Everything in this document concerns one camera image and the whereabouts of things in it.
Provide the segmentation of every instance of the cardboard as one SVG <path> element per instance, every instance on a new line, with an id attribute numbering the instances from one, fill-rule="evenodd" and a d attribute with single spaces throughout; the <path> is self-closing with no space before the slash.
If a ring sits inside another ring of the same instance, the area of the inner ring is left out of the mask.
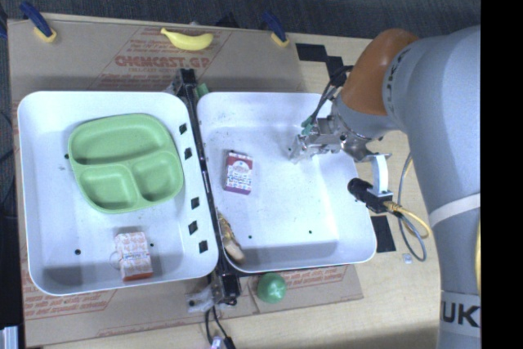
<path id="1" fill-rule="evenodd" d="M 131 90 L 161 92 L 182 67 L 193 68 L 200 82 L 222 91 L 303 92 L 306 84 L 293 45 L 277 46 L 270 33 L 153 22 L 102 20 L 44 14 L 57 32 L 53 43 L 34 36 L 30 21 L 9 22 L 11 98 L 14 122 L 20 254 L 28 347 L 165 329 L 203 322 L 188 312 L 186 295 L 207 284 L 205 278 L 56 297 L 37 289 L 30 276 L 23 220 L 23 190 L 16 108 L 41 90 Z M 159 31 L 187 34 L 212 31 L 203 51 L 179 51 Z M 224 318 L 292 310 L 363 297 L 353 266 L 280 272 L 288 292 L 278 304 L 256 297 L 257 276 L 241 278 L 243 292 Z"/>

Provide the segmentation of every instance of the green bowl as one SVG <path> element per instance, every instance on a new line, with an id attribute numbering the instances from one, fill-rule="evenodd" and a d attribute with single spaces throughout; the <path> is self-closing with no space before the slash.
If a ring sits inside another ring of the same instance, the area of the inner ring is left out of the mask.
<path id="1" fill-rule="evenodd" d="M 69 161 L 87 202 L 103 213 L 161 204 L 183 187 L 170 132 L 148 114 L 88 121 L 69 137 Z"/>

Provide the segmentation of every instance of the table surface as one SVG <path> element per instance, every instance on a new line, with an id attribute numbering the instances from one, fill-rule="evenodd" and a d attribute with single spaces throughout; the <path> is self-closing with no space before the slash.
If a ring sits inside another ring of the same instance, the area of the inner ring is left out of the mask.
<path id="1" fill-rule="evenodd" d="M 257 32 L 243 31 L 246 38 Z M 309 34 L 288 34 L 288 37 L 291 43 L 287 48 L 296 48 L 295 43 L 321 44 L 326 47 L 330 56 L 341 57 L 346 65 L 354 64 L 369 43 L 368 39 Z M 263 60 L 259 60 L 258 69 L 263 66 Z M 321 93 L 328 81 L 325 64 L 298 61 L 298 67 L 304 81 L 302 91 Z M 392 153 L 387 161 L 389 189 L 397 199 L 400 175 L 409 153 L 406 135 L 391 132 L 382 141 L 371 143 L 369 148 L 372 151 Z M 360 177 L 372 181 L 370 163 L 359 163 L 356 168 Z M 401 199 L 406 208 L 427 220 L 414 168 L 405 178 Z M 388 221 L 396 251 L 377 253 L 370 261 L 356 265 L 364 295 L 362 299 L 223 320 L 221 323 L 235 340 L 235 345 L 243 349 L 434 347 L 440 305 L 440 270 L 434 240 L 432 237 L 425 240 L 425 262 L 418 262 L 413 258 L 411 263 L 407 263 L 404 256 L 409 250 L 401 237 L 398 223 L 390 216 Z M 411 237 L 411 245 L 417 253 L 421 251 L 414 237 Z M 67 330 L 64 330 L 64 343 L 45 348 L 208 348 L 203 324 L 78 342 L 66 342 L 66 336 Z"/>

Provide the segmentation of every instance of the white tape band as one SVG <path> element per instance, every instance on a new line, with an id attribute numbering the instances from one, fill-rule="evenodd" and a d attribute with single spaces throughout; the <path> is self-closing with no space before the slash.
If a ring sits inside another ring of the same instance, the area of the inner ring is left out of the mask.
<path id="1" fill-rule="evenodd" d="M 481 206 L 481 193 L 470 195 L 465 198 L 458 199 L 454 202 L 449 202 L 443 207 L 432 211 L 428 216 L 428 221 L 431 224 L 431 228 L 447 218 L 451 218 L 455 215 L 465 213 L 472 209 L 479 208 Z"/>

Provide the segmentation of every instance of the green ball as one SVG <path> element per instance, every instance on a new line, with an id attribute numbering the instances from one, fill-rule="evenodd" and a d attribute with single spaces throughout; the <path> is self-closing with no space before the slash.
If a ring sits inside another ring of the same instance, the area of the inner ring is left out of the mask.
<path id="1" fill-rule="evenodd" d="M 287 285 L 284 278 L 274 272 L 270 272 L 260 278 L 257 296 L 264 302 L 275 304 L 283 299 L 286 291 Z"/>

